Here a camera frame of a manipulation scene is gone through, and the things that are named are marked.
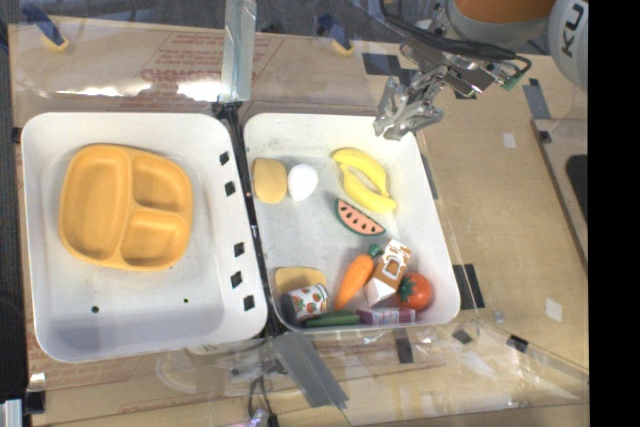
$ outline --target toy watermelon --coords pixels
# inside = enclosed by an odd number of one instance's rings
[[[382,235],[385,230],[367,214],[342,199],[336,199],[336,215],[340,222],[358,235]]]

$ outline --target orange carrot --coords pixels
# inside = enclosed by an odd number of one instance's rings
[[[333,298],[333,309],[341,310],[356,295],[371,277],[375,264],[373,259],[382,252],[378,244],[371,244],[367,253],[356,256],[347,267],[338,293]]]

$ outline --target toy banana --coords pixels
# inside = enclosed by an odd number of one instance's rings
[[[382,165],[368,153],[357,148],[342,148],[331,156],[340,164],[346,164],[362,171],[384,197],[389,197],[387,173]]]
[[[352,200],[373,212],[385,213],[396,208],[397,204],[393,198],[373,192],[349,170],[348,165],[340,164],[340,169],[342,186]]]

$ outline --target red tomato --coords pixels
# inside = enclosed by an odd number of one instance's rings
[[[422,274],[407,272],[396,292],[400,306],[422,311],[433,299],[433,286]]]

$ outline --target white egg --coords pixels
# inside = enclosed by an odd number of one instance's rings
[[[302,201],[318,186],[318,172],[309,164],[297,164],[287,176],[287,187],[294,201]]]

